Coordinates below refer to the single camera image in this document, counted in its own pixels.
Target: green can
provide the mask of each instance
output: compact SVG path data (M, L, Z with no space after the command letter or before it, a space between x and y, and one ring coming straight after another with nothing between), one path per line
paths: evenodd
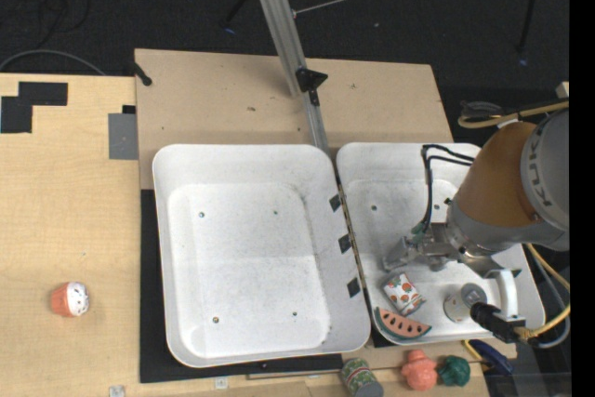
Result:
M352 397L382 397L384 395L384 389L364 359L358 357L347 361L341 369L341 377Z

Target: black connector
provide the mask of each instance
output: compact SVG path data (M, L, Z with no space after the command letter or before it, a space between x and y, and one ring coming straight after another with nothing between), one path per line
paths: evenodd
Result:
M506 321L500 316L496 316L499 312L500 309L496 306L478 302L471 306L471 319L501 341L518 342L520 336L514 332L514 328L525 326L525 320L519 318Z

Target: white tray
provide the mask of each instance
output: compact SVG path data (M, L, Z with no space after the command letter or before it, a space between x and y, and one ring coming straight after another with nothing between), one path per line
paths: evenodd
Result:
M479 151L472 144L444 145L471 156ZM337 155L338 174L372 309L380 307L396 311L382 290L389 276L382 258L394 246L396 238L409 233L425 213L428 189L421 146L416 143L352 143L341 148ZM443 161L432 164L433 203L439 207L432 210L432 221L445 221L444 199L454 197L467 171L464 166ZM543 305L522 247L515 245L493 258L505 268L521 270L515 278L519 312L526 318L528 327L542 325L545 321ZM486 292L490 304L499 306L500 295L495 280L485 280L466 265L454 261L441 271L431 271L422 258L408 263L402 270L427 299L408 317L429 324L432 329L417 339L394 339L382 331L375 317L375 327L387 340L401 345L417 345L492 336L470 318L457 324L450 321L444 314L443 302L465 283L475 283Z
M364 293L353 294L357 265L352 248L339 245L347 225L341 207L331 206L337 183L323 152L171 145L155 155L153 176L167 343L180 362L347 352L368 340Z

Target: watermelon slice toy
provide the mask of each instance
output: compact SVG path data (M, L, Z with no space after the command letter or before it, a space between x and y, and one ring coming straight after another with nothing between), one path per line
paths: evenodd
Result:
M396 312L376 308L374 315L378 326L395 339L416 339L431 330L429 324L423 324L409 318L404 318Z

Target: gray cable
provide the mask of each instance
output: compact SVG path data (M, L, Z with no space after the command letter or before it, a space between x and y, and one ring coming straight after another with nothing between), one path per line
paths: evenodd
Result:
M82 58L77 57L76 55L73 55L72 53L66 53L66 52L58 51L58 50L27 50L27 51L17 53L16 55L13 55L12 57L8 57L6 60L4 60L2 63L0 63L0 72L2 72L6 68L6 66L9 63L13 62L14 60L17 60L21 57L27 57L29 55L37 55L37 54L59 55L61 57L66 57L69 59L77 60L77 61L80 61L81 63L83 63L84 65L88 66L92 70L95 70L100 75L107 76L107 73L103 72L102 70L100 70L98 67L96 67L92 63L89 63L88 61L83 60Z
M549 278L548 273L544 270L543 265L541 263L539 263L539 260L537 260L537 259L534 260L534 262L535 262L537 268L539 269L539 271L541 272L541 274L543 275L544 279L546 280L546 283L551 288L551 291L553 292L554 297L556 298L556 301L560 305L561 309L564 309L566 305L564 304L564 301L562 300L562 297L560 296L558 289L556 289L555 284L551 281L551 278ZM569 333L570 333L570 316L566 316L566 319L564 319L564 330L562 331L562 333L558 337L553 339L552 341L540 342L540 343L536 344L535 347L538 349L550 349L555 346L558 346L558 344L563 342L568 337Z

